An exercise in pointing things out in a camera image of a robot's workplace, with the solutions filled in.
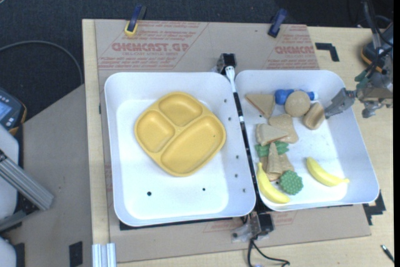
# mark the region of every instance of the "bread slice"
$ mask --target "bread slice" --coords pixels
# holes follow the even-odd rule
[[[275,107],[275,97],[273,94],[247,94],[245,98],[265,118],[271,117]]]
[[[256,139],[261,146],[286,137],[289,133],[285,130],[272,127],[268,124],[257,124]]]

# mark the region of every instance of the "banana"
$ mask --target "banana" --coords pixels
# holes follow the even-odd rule
[[[290,198],[284,193],[277,190],[269,181],[267,174],[263,170],[263,164],[257,163],[257,181],[260,192],[273,203],[286,204],[290,201]]]
[[[347,178],[342,179],[335,175],[329,174],[312,157],[307,158],[307,169],[316,180],[318,180],[321,184],[324,184],[329,187],[337,186],[338,184],[341,183],[350,182],[350,180]]]

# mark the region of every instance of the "table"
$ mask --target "table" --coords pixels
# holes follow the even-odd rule
[[[91,188],[92,240],[94,244],[110,242],[108,209],[103,166],[103,140],[99,115],[99,90],[96,57],[96,33],[93,19],[82,21],[84,43],[84,68],[86,111],[89,146],[89,171]],[[370,41],[368,29],[308,28],[313,43],[332,43],[340,62],[334,63],[328,51],[316,50],[321,69],[338,74],[348,89],[355,87],[354,77],[364,68],[359,57],[363,44]],[[340,239],[319,243],[294,244],[264,248],[268,256],[284,258],[291,266],[391,266],[383,253],[385,244],[394,252],[394,191],[393,191],[393,110],[382,108],[369,119],[361,116],[363,105],[356,103],[354,113],[364,138],[368,153],[381,187],[386,205],[383,215],[373,216],[371,236]],[[216,254],[200,254],[178,258],[155,259],[118,264],[118,266],[245,266],[247,250]],[[252,254],[252,264],[269,264],[257,253]]]

